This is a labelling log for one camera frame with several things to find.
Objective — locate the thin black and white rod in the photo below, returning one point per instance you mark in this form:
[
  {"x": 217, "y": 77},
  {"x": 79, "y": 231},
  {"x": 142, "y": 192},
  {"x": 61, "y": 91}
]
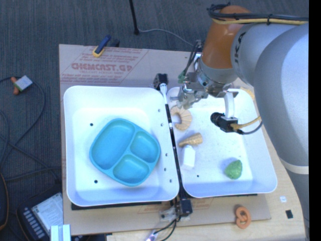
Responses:
[{"x": 173, "y": 134}]

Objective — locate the beige ice cream cone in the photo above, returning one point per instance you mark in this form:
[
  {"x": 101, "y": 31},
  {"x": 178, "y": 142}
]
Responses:
[{"x": 191, "y": 140}]

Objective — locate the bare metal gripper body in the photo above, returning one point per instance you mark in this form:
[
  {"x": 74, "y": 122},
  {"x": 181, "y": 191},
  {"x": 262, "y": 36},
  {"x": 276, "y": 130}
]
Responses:
[{"x": 194, "y": 87}]

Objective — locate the beige toy croissant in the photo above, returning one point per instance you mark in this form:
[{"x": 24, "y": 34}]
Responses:
[{"x": 186, "y": 119}]

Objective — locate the orange toy pretzel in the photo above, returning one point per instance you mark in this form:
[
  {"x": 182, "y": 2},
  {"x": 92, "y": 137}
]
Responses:
[{"x": 244, "y": 221}]

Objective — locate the blue divided plate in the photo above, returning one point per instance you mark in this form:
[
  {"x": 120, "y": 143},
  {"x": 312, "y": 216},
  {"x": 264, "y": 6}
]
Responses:
[{"x": 118, "y": 144}]

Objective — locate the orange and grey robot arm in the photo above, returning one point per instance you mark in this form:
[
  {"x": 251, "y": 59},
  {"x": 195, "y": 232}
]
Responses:
[{"x": 276, "y": 84}]

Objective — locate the brown cardboard board red print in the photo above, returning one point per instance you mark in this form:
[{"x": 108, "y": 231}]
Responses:
[{"x": 150, "y": 64}]

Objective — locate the orange toy sausage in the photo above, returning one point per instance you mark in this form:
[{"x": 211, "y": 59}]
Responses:
[{"x": 15, "y": 91}]

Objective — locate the white plastic tray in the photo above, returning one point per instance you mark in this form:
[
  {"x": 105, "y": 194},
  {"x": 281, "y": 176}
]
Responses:
[
  {"x": 215, "y": 149},
  {"x": 80, "y": 159}
]

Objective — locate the small white bottle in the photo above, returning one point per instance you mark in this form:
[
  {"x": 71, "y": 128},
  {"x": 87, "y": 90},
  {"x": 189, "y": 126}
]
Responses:
[{"x": 189, "y": 157}]

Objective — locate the green toy broccoli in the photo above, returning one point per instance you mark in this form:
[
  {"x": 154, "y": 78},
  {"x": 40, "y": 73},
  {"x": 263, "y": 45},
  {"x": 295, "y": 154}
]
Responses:
[{"x": 233, "y": 169}]

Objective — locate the black cylinder on white bracket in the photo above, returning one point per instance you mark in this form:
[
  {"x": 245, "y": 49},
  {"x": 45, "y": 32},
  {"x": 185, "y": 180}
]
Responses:
[{"x": 225, "y": 121}]

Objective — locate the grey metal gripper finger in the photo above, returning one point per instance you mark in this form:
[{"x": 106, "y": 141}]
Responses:
[
  {"x": 189, "y": 105},
  {"x": 179, "y": 102}
]

